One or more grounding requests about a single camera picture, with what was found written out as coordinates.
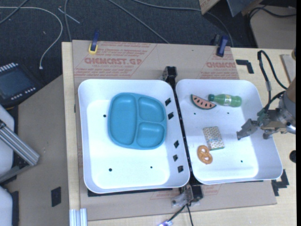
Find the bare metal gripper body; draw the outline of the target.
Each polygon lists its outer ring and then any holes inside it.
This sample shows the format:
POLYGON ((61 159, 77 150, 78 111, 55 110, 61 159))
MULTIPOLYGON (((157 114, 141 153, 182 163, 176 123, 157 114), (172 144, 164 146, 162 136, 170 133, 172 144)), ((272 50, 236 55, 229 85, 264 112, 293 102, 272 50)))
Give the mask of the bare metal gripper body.
POLYGON ((257 113, 259 127, 263 129, 273 129, 275 132, 296 133, 296 119, 286 109, 264 110, 257 113))

